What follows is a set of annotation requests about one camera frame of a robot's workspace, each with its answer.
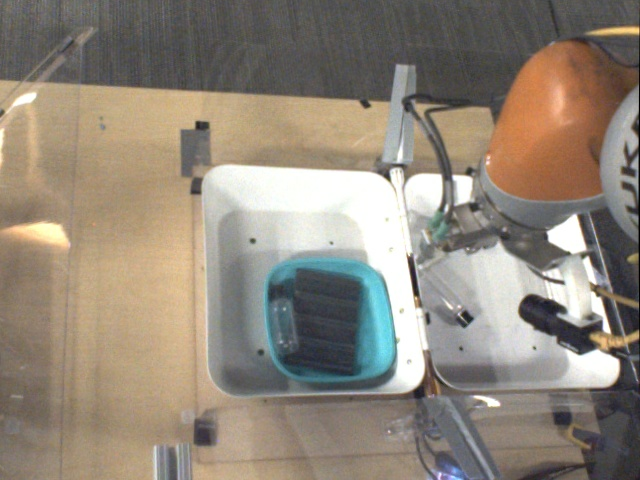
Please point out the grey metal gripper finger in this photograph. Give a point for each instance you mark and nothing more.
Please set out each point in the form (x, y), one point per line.
(446, 244)
(425, 248)

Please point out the black ribbed rectangular block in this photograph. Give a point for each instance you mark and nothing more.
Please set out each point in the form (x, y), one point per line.
(327, 318)

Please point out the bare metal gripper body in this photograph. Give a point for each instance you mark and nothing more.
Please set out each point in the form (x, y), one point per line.
(477, 225)

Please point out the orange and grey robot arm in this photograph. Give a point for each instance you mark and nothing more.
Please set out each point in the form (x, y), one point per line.
(545, 128)

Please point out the white plastic tray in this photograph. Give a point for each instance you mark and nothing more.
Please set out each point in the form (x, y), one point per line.
(300, 193)
(500, 348)

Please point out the black cylinder on white bracket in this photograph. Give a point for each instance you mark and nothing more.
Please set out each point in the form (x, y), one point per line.
(575, 325)

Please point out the small clear plastic bottle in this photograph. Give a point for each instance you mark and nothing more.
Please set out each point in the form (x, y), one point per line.
(284, 325)

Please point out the teal square bowl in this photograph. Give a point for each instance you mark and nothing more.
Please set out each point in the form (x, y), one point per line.
(377, 318)

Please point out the clear bottle with black cap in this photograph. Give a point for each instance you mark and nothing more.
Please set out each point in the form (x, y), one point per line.
(447, 295)

